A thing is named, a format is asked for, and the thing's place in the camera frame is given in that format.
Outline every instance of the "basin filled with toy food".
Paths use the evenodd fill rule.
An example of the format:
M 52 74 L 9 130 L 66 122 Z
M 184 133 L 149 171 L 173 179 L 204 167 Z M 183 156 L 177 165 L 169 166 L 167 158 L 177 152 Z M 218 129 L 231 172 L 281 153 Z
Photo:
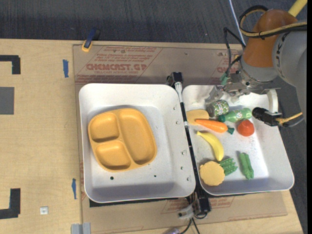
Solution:
M 202 188 L 215 196 L 290 189 L 293 171 L 278 126 L 252 116 L 255 107 L 269 108 L 268 95 L 233 100 L 224 93 L 211 107 L 207 99 L 213 88 L 190 85 L 182 93 Z M 201 110 L 210 111 L 210 117 L 194 119 Z
M 177 92 L 90 83 L 79 91 L 84 187 L 98 203 L 186 197 L 195 175 Z

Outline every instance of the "toy carrot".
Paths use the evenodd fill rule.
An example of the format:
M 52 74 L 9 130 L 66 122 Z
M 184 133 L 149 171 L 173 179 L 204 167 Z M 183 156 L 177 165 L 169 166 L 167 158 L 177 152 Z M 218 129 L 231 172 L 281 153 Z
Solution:
M 228 126 L 220 121 L 209 119 L 196 119 L 195 122 L 218 133 L 224 133 L 228 130 Z

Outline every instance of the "green vegetable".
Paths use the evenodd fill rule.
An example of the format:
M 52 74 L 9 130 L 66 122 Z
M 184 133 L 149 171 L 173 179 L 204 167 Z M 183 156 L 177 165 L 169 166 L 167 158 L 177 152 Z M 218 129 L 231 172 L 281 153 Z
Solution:
M 221 161 L 220 166 L 223 168 L 225 176 L 237 170 L 237 166 L 235 166 L 235 162 L 233 161 L 233 158 L 227 158 Z
M 246 179 L 254 178 L 254 170 L 250 163 L 249 155 L 246 153 L 239 154 L 239 161 L 242 168 L 242 173 L 245 175 Z

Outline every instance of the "wooden table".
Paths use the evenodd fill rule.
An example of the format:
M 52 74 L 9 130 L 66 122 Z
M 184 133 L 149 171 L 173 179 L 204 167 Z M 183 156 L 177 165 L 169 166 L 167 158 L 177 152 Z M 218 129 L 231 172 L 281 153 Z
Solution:
M 9 208 L 10 189 L 20 188 L 20 214 L 0 219 L 0 233 L 70 233 L 82 223 L 73 44 L 82 41 L 0 39 L 0 55 L 18 55 L 21 74 L 0 62 L 0 87 L 14 87 L 14 114 L 0 115 L 0 210 Z M 202 44 L 105 42 L 109 45 L 203 46 Z M 69 61 L 64 77 L 62 60 Z M 289 191 L 287 215 L 200 224 L 204 233 L 302 233 Z M 48 214 L 40 208 L 48 206 Z M 146 230 L 142 234 L 167 230 Z M 191 227 L 189 233 L 195 233 Z

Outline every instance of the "orange plate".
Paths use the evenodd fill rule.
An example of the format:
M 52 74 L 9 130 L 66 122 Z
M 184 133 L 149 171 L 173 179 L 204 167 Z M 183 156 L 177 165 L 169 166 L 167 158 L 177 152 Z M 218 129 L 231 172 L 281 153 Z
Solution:
M 152 129 L 136 109 L 116 109 L 93 117 L 88 135 L 97 162 L 111 172 L 144 166 L 157 154 Z

